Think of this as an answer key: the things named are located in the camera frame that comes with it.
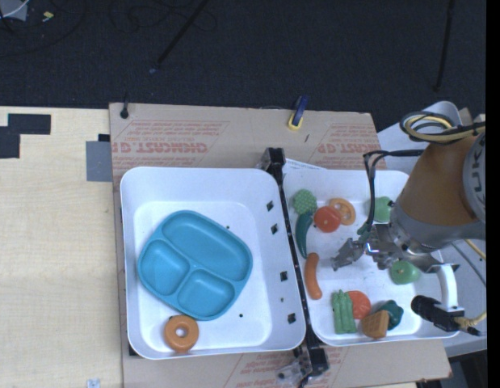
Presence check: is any thin black rod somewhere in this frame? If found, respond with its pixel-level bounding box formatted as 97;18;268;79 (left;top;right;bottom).
272;163;317;353

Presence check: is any red tomato slice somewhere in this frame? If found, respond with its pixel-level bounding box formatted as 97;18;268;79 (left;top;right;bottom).
313;205;342;234

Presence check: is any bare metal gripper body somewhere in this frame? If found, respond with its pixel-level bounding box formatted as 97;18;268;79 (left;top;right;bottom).
363;221;443;275

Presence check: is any green apple half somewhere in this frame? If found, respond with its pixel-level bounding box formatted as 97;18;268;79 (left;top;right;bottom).
389;259;422;286

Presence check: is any orange doughnut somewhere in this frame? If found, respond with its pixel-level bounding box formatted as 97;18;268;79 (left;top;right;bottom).
164;314;200;354

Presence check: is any green asparagus bundle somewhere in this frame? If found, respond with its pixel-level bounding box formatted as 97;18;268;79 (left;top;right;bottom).
330;289;359;335

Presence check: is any light green apple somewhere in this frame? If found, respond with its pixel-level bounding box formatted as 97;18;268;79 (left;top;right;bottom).
368;196;395;224

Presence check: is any red orange round toy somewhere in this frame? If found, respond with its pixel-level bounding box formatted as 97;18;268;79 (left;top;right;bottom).
346;289;372;320

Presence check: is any black cylinder on white bracket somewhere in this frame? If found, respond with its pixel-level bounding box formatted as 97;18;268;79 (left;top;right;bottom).
410;263;466;333

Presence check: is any orange pepper ring slice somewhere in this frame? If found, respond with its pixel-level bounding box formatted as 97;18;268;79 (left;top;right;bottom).
328;197;357;227

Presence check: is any orange sausage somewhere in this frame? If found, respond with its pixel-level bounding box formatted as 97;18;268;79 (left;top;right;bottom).
304;251;324;302

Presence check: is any dark green chili pepper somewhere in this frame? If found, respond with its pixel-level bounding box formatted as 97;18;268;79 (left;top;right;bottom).
294;211;315;259

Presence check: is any blue divided plate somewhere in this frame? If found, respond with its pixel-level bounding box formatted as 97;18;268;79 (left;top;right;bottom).
137;209;254;323

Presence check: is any brown waffle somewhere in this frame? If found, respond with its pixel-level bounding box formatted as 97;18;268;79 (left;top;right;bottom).
360;310;391;340

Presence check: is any brown cardboard board red print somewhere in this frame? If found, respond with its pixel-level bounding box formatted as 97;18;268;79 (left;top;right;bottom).
108;102;453;388

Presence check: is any light green textured round toy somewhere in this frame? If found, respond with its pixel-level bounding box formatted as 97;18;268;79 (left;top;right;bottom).
292;188;318;215

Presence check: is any dark green leafy toy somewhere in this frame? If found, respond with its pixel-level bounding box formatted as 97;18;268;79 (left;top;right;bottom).
376;299;405;331

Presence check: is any white plastic tray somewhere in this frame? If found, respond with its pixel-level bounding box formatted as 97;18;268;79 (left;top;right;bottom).
120;166;308;361
281;167;463;348

